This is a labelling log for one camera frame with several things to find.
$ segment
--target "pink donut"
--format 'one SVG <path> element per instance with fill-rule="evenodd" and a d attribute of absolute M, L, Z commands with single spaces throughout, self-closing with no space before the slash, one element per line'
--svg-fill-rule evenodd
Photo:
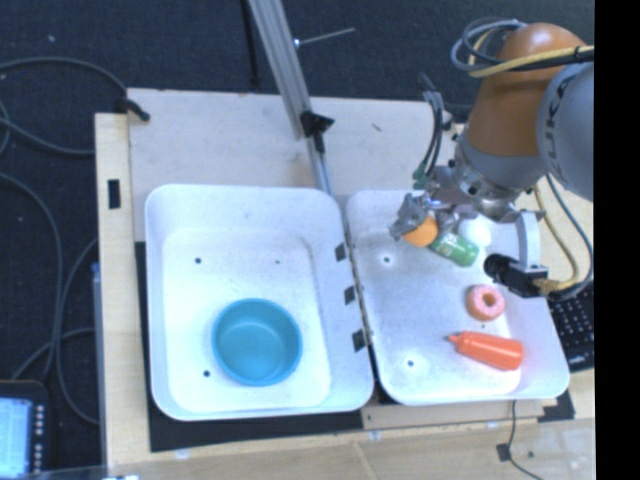
<path fill-rule="evenodd" d="M 488 284 L 477 284 L 467 293 L 467 309 L 478 320 L 498 318 L 505 308 L 502 294 Z"/>

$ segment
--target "robotic hand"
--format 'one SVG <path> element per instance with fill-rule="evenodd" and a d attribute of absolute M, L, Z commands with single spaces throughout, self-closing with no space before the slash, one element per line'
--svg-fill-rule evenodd
<path fill-rule="evenodd" d="M 462 49 L 469 54 L 466 62 L 458 58 Z M 537 256 L 527 257 L 535 221 L 516 211 L 514 202 L 549 175 L 593 201 L 594 48 L 556 25 L 491 19 L 469 24 L 451 58 L 483 81 L 454 159 L 436 166 L 443 105 L 424 78 L 424 97 L 436 123 L 427 155 L 414 173 L 414 188 L 424 193 L 407 194 L 391 235 L 425 246 L 434 237 L 434 219 L 445 229 L 478 213 L 495 222 L 516 222 L 521 257 L 491 255 L 485 271 L 521 296 L 545 295 L 540 279 L 547 277 L 546 269 Z"/>

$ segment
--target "blue bowl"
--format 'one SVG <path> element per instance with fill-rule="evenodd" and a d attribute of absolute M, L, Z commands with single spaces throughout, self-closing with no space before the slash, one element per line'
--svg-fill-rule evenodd
<path fill-rule="evenodd" d="M 211 342 L 220 367 L 249 386 L 282 382 L 302 356 L 298 324 L 284 308 L 264 299 L 243 299 L 223 309 Z"/>

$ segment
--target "keyboard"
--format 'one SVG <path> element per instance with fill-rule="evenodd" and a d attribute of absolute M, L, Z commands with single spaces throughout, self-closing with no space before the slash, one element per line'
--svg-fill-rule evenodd
<path fill-rule="evenodd" d="M 558 331 L 570 372 L 595 365 L 593 281 L 580 293 L 563 301 L 550 301 L 549 309 Z"/>

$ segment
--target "orange bottle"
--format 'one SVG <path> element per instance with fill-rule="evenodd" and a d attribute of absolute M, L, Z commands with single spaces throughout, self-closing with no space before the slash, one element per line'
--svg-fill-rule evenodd
<path fill-rule="evenodd" d="M 522 364 L 524 347 L 518 340 L 475 331 L 452 334 L 448 339 L 460 354 L 495 368 L 517 370 Z"/>

